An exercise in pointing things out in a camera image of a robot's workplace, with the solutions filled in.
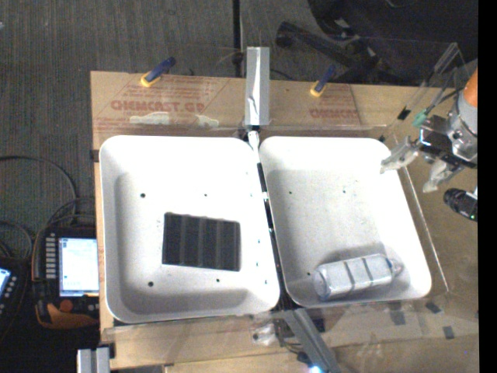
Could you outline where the brown cardboard board red print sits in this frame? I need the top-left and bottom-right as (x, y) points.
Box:
(89, 71), (479, 370)

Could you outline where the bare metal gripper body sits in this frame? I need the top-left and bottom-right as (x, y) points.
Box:
(419, 111), (478, 169)

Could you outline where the black ribbed rectangular pack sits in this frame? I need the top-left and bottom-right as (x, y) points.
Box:
(162, 212), (242, 273)

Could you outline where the clear plastic bottle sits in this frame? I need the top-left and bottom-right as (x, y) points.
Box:
(311, 253), (405, 302)

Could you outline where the black cylinder on white bracket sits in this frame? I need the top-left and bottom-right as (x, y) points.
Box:
(443, 186), (479, 221)

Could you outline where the white plastic tray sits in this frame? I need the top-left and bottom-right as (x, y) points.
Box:
(258, 135), (433, 309)
(98, 134), (281, 324)

